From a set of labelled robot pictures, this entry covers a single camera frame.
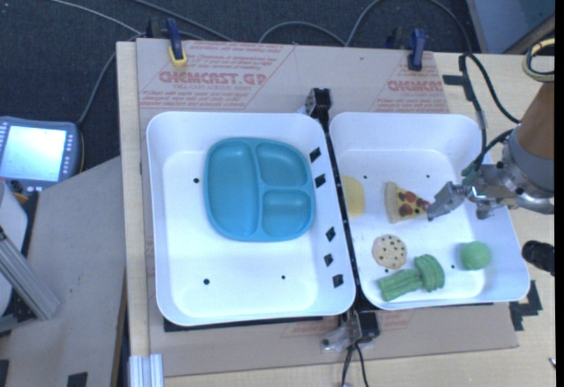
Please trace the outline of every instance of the blue clamp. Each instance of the blue clamp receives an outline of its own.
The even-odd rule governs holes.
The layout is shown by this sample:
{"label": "blue clamp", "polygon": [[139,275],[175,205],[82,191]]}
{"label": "blue clamp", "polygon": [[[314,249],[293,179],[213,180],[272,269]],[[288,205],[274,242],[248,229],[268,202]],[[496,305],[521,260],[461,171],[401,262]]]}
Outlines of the blue clamp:
{"label": "blue clamp", "polygon": [[423,30],[415,28],[410,39],[410,47],[413,52],[407,56],[407,67],[410,71],[420,71],[423,69],[421,59],[423,57],[423,47],[427,36]]}
{"label": "blue clamp", "polygon": [[176,20],[167,19],[167,31],[168,38],[170,39],[168,54],[170,55],[170,60],[172,61],[173,66],[185,66],[188,62],[188,58],[186,57],[186,52],[182,47],[182,40],[180,38],[180,32],[178,31],[178,25],[176,25]]}

